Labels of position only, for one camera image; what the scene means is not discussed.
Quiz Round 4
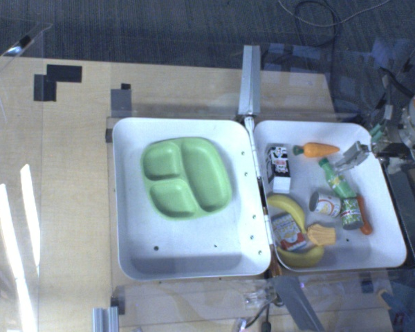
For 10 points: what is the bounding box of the green bottle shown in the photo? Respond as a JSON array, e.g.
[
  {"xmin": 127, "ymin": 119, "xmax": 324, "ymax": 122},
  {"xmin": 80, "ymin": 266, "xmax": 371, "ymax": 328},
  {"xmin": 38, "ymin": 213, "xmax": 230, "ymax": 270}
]
[{"xmin": 318, "ymin": 157, "xmax": 357, "ymax": 199}]

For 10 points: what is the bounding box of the orange carrot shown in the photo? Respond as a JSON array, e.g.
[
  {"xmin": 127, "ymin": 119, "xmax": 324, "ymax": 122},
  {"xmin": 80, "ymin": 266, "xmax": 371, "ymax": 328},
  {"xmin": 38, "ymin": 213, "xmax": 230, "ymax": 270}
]
[{"xmin": 292, "ymin": 142, "xmax": 340, "ymax": 158}]

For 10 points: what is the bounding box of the white and orange can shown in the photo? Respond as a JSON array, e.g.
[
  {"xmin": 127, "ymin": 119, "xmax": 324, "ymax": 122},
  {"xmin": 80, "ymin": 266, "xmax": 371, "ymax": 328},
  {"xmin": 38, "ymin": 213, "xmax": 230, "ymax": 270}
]
[{"xmin": 308, "ymin": 190, "xmax": 342, "ymax": 218}]

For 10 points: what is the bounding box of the green can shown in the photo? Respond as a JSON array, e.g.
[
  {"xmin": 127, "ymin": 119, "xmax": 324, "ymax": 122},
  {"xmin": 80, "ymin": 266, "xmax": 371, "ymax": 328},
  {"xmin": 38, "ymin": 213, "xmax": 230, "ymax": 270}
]
[{"xmin": 340, "ymin": 197, "xmax": 364, "ymax": 230}]

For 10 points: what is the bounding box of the orange sausage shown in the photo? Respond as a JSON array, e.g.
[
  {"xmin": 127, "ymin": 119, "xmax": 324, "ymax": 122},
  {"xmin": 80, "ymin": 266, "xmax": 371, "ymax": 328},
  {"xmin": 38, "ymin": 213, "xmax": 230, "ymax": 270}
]
[{"xmin": 356, "ymin": 194, "xmax": 374, "ymax": 236}]

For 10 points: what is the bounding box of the black and white cow carton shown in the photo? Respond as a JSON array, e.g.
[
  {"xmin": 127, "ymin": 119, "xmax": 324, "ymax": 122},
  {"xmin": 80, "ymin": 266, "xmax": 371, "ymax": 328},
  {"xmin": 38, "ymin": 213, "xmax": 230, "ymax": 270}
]
[{"xmin": 265, "ymin": 145, "xmax": 292, "ymax": 194}]

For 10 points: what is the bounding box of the yellow banana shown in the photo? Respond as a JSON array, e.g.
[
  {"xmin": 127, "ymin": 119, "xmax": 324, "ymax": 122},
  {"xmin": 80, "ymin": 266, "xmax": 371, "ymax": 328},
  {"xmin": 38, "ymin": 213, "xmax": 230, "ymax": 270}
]
[
  {"xmin": 266, "ymin": 194, "xmax": 307, "ymax": 237},
  {"xmin": 276, "ymin": 243, "xmax": 325, "ymax": 268}
]

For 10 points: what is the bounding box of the white plastic tray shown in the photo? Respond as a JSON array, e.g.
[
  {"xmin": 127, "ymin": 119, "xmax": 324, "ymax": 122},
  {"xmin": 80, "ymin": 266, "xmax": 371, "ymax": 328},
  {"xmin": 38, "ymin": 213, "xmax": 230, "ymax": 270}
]
[
  {"xmin": 111, "ymin": 116, "xmax": 273, "ymax": 282},
  {"xmin": 253, "ymin": 119, "xmax": 408, "ymax": 273}
]

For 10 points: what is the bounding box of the blue yellow red packet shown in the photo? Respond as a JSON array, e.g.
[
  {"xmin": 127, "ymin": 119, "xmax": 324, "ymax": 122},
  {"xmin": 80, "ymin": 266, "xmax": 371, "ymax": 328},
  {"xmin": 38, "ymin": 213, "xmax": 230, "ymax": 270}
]
[{"xmin": 270, "ymin": 212, "xmax": 308, "ymax": 252}]

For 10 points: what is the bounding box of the green divided plate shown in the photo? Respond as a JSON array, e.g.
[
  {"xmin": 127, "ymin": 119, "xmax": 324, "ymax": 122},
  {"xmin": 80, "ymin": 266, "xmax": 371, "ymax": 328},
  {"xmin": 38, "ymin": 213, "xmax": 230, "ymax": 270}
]
[{"xmin": 140, "ymin": 136, "xmax": 233, "ymax": 221}]

